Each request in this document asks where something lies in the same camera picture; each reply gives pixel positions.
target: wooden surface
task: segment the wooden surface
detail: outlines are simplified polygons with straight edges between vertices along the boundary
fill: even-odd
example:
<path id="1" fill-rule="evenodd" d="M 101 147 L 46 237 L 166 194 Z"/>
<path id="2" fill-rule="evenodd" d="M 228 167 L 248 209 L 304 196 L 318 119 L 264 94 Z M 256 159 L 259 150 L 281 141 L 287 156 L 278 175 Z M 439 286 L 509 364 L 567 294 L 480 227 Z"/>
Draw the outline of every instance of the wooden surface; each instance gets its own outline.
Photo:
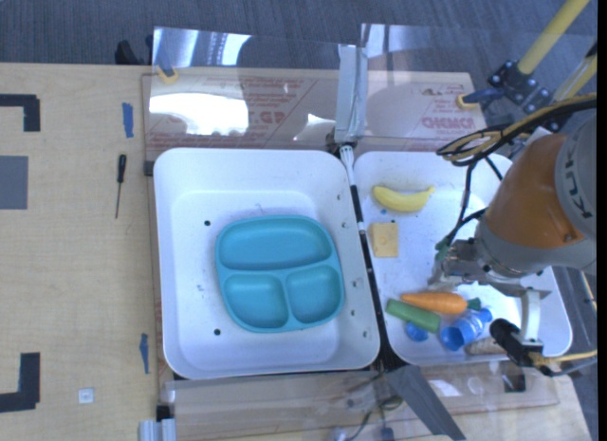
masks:
<path id="1" fill-rule="evenodd" d="M 41 354 L 41 401 L 0 413 L 1 439 L 137 439 L 138 422 L 155 416 L 140 103 L 147 69 L 0 64 L 0 93 L 36 94 L 42 126 L 24 133 L 22 110 L 0 108 L 0 155 L 28 156 L 28 209 L 0 210 L 0 393 L 17 390 L 21 353 Z M 133 105 L 133 138 L 123 102 Z M 115 219 L 120 153 L 128 160 Z M 95 402 L 79 404 L 89 387 Z"/>

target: yellow sponge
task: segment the yellow sponge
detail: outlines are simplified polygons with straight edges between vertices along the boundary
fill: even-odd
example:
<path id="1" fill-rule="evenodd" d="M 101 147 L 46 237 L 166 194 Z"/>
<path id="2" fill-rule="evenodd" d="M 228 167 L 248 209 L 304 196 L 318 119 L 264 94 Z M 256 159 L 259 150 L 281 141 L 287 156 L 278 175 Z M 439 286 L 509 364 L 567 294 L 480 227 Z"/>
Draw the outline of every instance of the yellow sponge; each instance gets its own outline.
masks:
<path id="1" fill-rule="evenodd" d="M 376 257 L 398 257 L 398 225 L 394 222 L 369 226 L 371 247 Z"/>

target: yellow toy banana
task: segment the yellow toy banana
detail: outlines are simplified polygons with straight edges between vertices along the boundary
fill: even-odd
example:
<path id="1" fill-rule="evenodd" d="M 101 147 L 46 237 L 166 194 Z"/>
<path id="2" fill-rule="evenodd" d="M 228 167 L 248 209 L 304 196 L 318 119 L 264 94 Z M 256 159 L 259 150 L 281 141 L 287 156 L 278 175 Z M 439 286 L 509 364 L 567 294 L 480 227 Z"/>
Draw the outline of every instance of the yellow toy banana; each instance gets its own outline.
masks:
<path id="1" fill-rule="evenodd" d="M 382 186 L 373 187 L 375 200 L 386 209 L 394 211 L 419 211 L 424 208 L 433 193 L 432 185 L 426 191 L 417 193 L 401 193 Z"/>

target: blue tray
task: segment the blue tray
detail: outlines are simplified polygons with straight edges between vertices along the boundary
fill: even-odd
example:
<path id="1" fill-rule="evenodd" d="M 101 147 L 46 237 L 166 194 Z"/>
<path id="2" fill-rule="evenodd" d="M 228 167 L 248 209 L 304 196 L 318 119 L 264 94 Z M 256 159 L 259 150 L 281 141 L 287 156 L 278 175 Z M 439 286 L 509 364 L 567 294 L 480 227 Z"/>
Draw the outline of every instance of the blue tray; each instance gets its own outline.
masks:
<path id="1" fill-rule="evenodd" d="M 343 306 L 340 260 L 326 229 L 303 215 L 233 222 L 218 235 L 215 265 L 230 316 L 258 333 L 310 328 Z"/>

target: white tray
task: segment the white tray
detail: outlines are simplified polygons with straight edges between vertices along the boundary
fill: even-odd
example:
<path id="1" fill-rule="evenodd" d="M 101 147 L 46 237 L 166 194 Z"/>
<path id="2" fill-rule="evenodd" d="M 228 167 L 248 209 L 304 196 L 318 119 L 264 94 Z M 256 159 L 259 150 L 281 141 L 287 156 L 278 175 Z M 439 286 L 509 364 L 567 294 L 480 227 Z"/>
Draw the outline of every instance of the white tray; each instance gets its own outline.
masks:
<path id="1" fill-rule="evenodd" d="M 379 350 L 377 319 L 345 169 L 318 151 L 172 149 L 154 168 L 164 353 L 186 378 L 366 367 Z M 320 326 L 253 333 L 228 314 L 214 241 L 229 223 L 302 214 L 331 234 L 343 273 L 339 315 Z"/>
<path id="2" fill-rule="evenodd" d="M 503 156 L 492 156 L 493 161 L 505 172 L 510 161 Z M 369 152 L 355 163 L 355 176 L 359 188 L 360 205 L 365 227 L 374 222 L 395 221 L 398 224 L 399 255 L 396 258 L 376 258 L 371 252 L 373 269 L 382 308 L 389 299 L 400 294 L 427 289 L 432 275 L 434 246 L 455 225 L 460 211 L 466 168 L 458 168 L 434 153 Z M 480 210 L 491 200 L 499 180 L 485 161 L 480 162 L 472 174 L 472 194 L 468 212 Z M 371 196 L 377 184 L 401 191 L 436 188 L 427 205 L 419 212 L 393 212 L 383 209 Z M 457 238 L 469 238 L 474 234 L 476 222 L 464 226 Z M 561 355 L 569 349 L 572 332 L 562 302 L 554 273 L 548 268 L 541 276 L 523 279 L 524 285 L 552 291 L 542 300 L 542 320 L 539 338 L 544 343 L 547 356 Z M 520 301 L 504 296 L 494 288 L 484 285 L 466 285 L 458 289 L 467 299 L 478 297 L 488 306 L 494 318 L 505 318 L 521 325 Z M 438 336 L 431 335 L 424 342 L 407 337 L 405 322 L 384 313 L 388 339 L 394 352 L 403 360 L 417 365 L 472 362 L 503 356 L 467 356 L 463 350 L 446 349 Z M 444 317 L 441 328 L 452 318 Z"/>

